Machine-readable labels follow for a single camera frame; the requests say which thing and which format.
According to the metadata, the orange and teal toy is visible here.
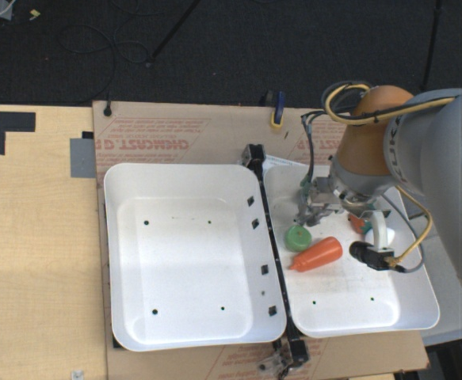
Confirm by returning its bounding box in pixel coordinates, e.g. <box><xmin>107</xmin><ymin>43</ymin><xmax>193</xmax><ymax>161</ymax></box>
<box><xmin>349</xmin><ymin>213</ymin><xmax>372</xmax><ymax>235</ymax></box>

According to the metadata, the black cylinder on white bracket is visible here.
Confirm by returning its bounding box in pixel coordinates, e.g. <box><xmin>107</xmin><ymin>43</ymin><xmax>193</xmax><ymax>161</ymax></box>
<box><xmin>349</xmin><ymin>209</ymin><xmax>399</xmax><ymax>272</ymax></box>

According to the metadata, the brown cardboard board red print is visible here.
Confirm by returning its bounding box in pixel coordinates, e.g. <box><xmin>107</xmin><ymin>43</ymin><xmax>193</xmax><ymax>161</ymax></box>
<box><xmin>91</xmin><ymin>100</ymin><xmax>430</xmax><ymax>380</ymax></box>

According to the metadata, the green round can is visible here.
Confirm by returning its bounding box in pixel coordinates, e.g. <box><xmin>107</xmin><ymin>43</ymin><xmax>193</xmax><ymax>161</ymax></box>
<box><xmin>284</xmin><ymin>224</ymin><xmax>312</xmax><ymax>253</ymax></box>

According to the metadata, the black block with thin wires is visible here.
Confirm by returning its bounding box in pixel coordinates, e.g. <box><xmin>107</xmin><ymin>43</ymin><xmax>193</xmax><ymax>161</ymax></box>
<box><xmin>286</xmin><ymin>339</ymin><xmax>311</xmax><ymax>368</ymax></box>
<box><xmin>242</xmin><ymin>143</ymin><xmax>266</xmax><ymax>169</ymax></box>

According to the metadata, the white plastic tray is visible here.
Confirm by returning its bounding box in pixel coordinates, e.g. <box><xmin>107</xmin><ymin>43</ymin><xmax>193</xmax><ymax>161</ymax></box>
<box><xmin>103</xmin><ymin>162</ymin><xmax>288</xmax><ymax>353</ymax></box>
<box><xmin>262</xmin><ymin>164</ymin><xmax>441</xmax><ymax>340</ymax></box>

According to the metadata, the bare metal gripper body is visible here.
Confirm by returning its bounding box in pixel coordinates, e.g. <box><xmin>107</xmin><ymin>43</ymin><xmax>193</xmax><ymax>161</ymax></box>
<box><xmin>302</xmin><ymin>176</ymin><xmax>376</xmax><ymax>216</ymax></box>

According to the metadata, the orange plastic bottle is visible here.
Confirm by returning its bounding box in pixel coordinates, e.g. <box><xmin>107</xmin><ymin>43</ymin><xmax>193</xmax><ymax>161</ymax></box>
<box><xmin>288</xmin><ymin>236</ymin><xmax>344</xmax><ymax>273</ymax></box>

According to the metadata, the thin black and white rod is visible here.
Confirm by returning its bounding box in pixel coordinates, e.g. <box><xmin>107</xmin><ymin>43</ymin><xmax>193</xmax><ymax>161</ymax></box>
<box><xmin>253</xmin><ymin>159</ymin><xmax>300</xmax><ymax>344</ymax></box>

